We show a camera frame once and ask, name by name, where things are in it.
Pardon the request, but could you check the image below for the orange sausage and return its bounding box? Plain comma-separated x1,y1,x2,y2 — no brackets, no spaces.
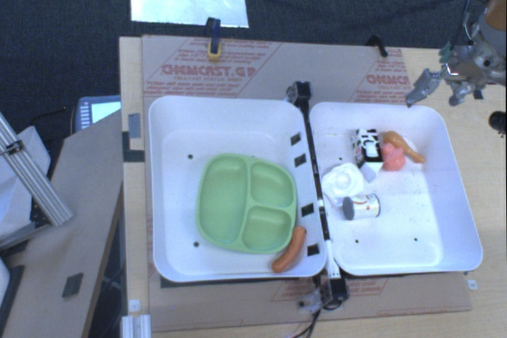
270,225,307,274

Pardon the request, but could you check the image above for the brown cardboard board red print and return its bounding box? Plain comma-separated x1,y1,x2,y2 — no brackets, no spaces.
140,34,473,332

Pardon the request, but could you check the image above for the green divided plate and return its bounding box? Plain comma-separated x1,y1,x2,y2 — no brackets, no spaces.
194,152,299,256

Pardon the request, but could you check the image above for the black block with thin wires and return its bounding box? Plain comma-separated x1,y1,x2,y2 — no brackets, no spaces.
318,275,350,310
286,80,313,106

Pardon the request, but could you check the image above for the white can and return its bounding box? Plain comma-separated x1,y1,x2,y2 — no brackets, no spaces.
341,192,382,222

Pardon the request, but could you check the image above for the black and white carton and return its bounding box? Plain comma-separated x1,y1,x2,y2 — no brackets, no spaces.
351,127,384,184

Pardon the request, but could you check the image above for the pink toy figure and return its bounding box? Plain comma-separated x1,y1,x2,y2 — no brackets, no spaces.
380,142,406,173

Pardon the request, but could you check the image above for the black cylinder on white bracket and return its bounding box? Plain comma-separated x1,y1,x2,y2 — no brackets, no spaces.
489,110,507,131

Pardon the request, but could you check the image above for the thin black and white rod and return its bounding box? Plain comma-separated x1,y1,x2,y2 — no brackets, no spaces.
299,101,341,279

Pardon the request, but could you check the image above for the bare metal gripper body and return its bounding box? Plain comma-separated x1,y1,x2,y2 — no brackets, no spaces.
440,44,507,93

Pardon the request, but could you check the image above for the orange chicken drumstick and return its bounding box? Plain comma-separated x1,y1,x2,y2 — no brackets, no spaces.
382,130,426,165

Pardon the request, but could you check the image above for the white plastic tray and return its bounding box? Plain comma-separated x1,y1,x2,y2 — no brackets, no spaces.
147,94,329,283
308,101,485,277

